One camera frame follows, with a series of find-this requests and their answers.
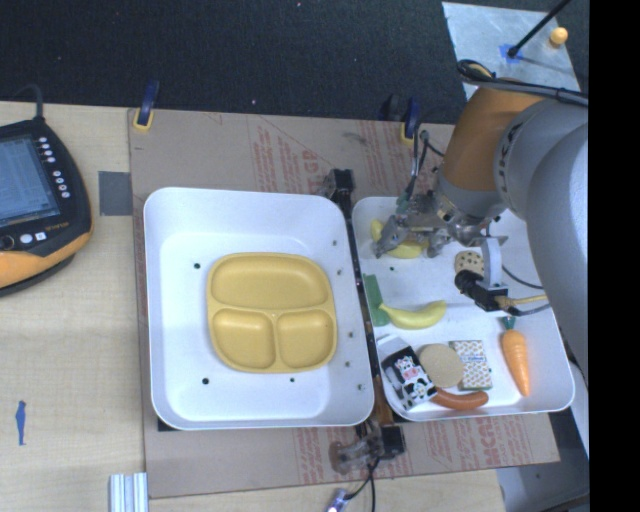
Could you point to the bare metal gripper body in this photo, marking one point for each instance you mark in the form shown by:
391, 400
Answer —
425, 215

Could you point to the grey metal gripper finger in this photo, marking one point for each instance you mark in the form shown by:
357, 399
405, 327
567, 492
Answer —
388, 240
438, 244

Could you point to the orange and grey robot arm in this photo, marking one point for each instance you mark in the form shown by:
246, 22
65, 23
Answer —
545, 165

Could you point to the yellow banana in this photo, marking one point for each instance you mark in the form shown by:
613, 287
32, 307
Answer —
407, 251
420, 316

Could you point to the tan chocolate chip biscuit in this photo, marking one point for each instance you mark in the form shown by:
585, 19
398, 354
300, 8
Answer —
469, 261

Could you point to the white plastic tray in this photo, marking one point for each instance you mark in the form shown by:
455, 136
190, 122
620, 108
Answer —
180, 300
430, 285

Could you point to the thin black and white rod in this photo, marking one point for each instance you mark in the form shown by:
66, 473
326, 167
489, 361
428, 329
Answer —
358, 280

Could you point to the green flat toy piece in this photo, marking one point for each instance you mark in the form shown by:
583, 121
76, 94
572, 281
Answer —
372, 295

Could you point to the patterned small packet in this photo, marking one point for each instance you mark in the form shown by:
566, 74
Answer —
475, 362

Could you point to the cow print milk carton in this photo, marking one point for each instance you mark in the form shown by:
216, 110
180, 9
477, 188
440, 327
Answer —
407, 375

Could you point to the orange carrot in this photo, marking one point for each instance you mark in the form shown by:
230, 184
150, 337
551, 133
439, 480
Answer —
516, 355

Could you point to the yellow divided plate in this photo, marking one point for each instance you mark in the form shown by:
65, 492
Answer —
270, 310

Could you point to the orange sausage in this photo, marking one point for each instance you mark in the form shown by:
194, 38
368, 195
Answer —
462, 400

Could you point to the brown cardboard board red print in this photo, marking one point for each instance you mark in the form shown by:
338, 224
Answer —
240, 150

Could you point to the black cylinder on white bracket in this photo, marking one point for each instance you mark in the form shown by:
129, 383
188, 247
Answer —
487, 280

